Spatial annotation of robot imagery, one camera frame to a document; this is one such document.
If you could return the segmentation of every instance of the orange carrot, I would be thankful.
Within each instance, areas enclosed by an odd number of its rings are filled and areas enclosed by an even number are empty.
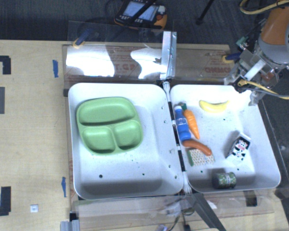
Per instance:
[[[195,138],[199,140],[200,139],[199,129],[198,129],[197,121],[193,112],[191,110],[186,109],[183,111],[183,115],[185,116],[187,120],[189,129],[191,130]]]
[[[200,143],[198,141],[186,140],[186,141],[183,141],[182,144],[184,147],[192,147],[192,148],[201,150],[204,153],[204,155],[206,155],[206,156],[212,155],[211,149],[208,146],[206,146],[203,143]]]

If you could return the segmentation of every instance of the green can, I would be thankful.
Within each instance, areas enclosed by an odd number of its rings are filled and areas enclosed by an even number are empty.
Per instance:
[[[236,175],[230,173],[215,173],[212,177],[212,185],[215,189],[234,188],[236,186]]]

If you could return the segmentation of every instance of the banana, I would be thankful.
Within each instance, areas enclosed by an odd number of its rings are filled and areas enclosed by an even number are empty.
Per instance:
[[[219,113],[224,111],[227,108],[227,105],[229,104],[229,100],[223,102],[223,103],[209,103],[204,100],[199,101],[200,107],[207,112],[211,113]]]

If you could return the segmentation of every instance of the plastic bottle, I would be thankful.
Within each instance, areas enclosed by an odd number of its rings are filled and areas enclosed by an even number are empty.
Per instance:
[[[174,107],[175,111],[175,122],[177,124],[177,131],[181,142],[191,139],[191,133],[185,116],[183,115],[182,107],[177,105]]]

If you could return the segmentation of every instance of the green divided plate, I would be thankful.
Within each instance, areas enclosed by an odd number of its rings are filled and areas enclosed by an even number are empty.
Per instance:
[[[81,139],[92,154],[126,152],[138,147],[143,140],[138,113],[126,98],[85,101],[78,107],[76,117]]]

